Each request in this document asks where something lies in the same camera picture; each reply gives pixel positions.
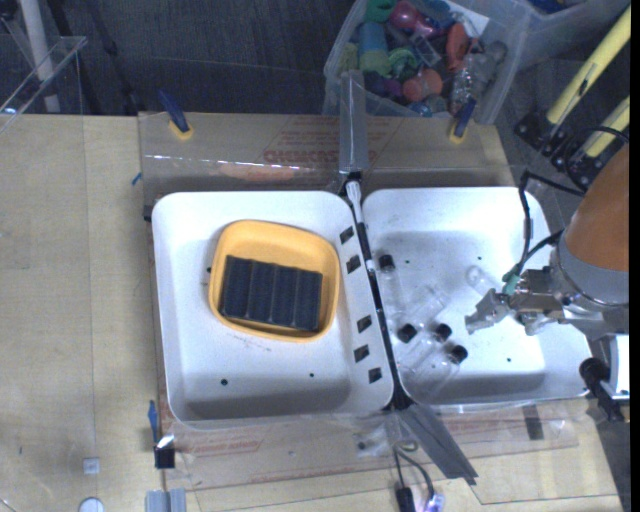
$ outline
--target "wooden table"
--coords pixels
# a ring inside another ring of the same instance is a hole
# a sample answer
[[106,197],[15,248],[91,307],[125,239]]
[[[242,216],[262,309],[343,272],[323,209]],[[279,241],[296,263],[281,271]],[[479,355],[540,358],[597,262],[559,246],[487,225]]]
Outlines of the wooden table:
[[[472,129],[482,158],[506,162],[493,127]],[[27,116],[0,148],[0,499],[18,512],[77,510],[88,496],[143,510],[163,479],[146,416],[158,377],[137,120]],[[587,406],[565,404],[571,446],[474,459],[474,490],[437,480],[447,510],[621,510]],[[396,478],[226,487],[188,493],[187,510],[396,510]]]

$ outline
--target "dark floor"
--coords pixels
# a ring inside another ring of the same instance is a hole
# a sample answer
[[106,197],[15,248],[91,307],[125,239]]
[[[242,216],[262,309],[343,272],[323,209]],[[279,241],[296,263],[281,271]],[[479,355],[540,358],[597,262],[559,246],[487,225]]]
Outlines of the dark floor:
[[[90,16],[91,2],[40,1],[50,34],[67,35],[68,30],[87,36],[88,45],[81,52],[88,77],[84,85],[85,92],[94,95],[90,105],[85,102],[85,111],[106,115],[127,113],[127,98],[132,97],[123,93],[127,85],[144,110],[162,110],[157,90],[163,88],[187,111],[319,114],[325,95],[323,67],[353,4],[351,0],[235,0],[209,5],[190,0],[96,0],[104,26],[117,43],[118,57],[113,59],[104,51]],[[64,14],[57,20],[52,15],[56,6]],[[11,64],[15,57],[11,41],[1,34],[0,29],[0,61],[5,69],[0,75],[0,99],[4,100],[23,70]],[[513,128],[528,112],[551,105],[603,35],[594,34],[578,48],[515,77],[496,120],[510,163],[570,184],[547,159],[514,136]],[[598,125],[629,91],[627,45],[565,126],[576,132]],[[562,194],[557,202],[560,222],[566,222],[576,202]],[[631,510],[629,425],[598,424],[625,511]]]

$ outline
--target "white tray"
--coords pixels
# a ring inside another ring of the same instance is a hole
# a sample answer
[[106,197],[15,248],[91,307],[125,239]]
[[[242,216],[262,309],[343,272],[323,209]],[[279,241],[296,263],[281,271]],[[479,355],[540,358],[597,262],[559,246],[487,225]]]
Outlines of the white tray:
[[[273,341],[223,326],[207,301],[221,231],[242,219],[307,229],[333,244],[342,286],[333,326],[310,343]],[[248,418],[370,414],[391,398],[393,382],[351,210],[326,192],[198,192],[161,199],[152,228],[168,401],[196,428]],[[353,256],[362,263],[347,273]],[[371,325],[359,332],[358,320]]]
[[[538,202],[531,196],[528,201],[533,247],[549,231]],[[451,339],[469,356],[434,405],[497,405],[585,393],[578,368],[591,353],[585,336],[572,326],[548,325],[530,337],[508,317],[467,334],[464,316],[475,311],[481,295],[466,282],[466,270],[479,266],[500,283],[522,253],[524,214],[515,188],[380,190],[365,199],[363,210],[374,259],[392,254],[405,295],[425,284],[449,295],[436,320],[451,326]],[[539,251],[527,267],[547,265],[549,253],[548,247]],[[408,345],[395,335],[392,343],[401,359]],[[428,382],[403,386],[417,402],[426,400]]]

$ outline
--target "plastic bin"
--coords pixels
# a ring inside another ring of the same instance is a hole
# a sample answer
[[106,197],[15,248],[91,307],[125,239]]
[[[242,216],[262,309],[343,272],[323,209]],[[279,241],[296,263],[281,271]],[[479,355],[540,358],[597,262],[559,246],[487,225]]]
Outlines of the plastic bin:
[[[420,9],[421,0],[412,0]],[[489,18],[481,39],[488,45],[502,41],[508,47],[493,84],[476,107],[474,119],[493,124],[518,70],[568,51],[606,29],[628,0],[585,0],[563,11],[546,14],[528,0],[458,0],[449,2]],[[367,0],[356,0],[336,38],[324,67],[326,78],[323,113],[337,115],[339,110],[340,61],[345,45],[364,18]],[[377,116],[417,117],[418,114],[389,99],[367,93],[367,113]]]

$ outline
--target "robotic arm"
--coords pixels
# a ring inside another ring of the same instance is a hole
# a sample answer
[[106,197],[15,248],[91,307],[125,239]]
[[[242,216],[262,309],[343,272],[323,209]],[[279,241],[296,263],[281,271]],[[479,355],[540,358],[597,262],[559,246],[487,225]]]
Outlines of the robotic arm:
[[589,340],[593,358],[580,373],[609,419],[629,399],[629,145],[614,155],[589,188],[551,253],[506,291],[490,290],[465,317],[469,333],[508,315],[527,334],[545,324],[571,324]]

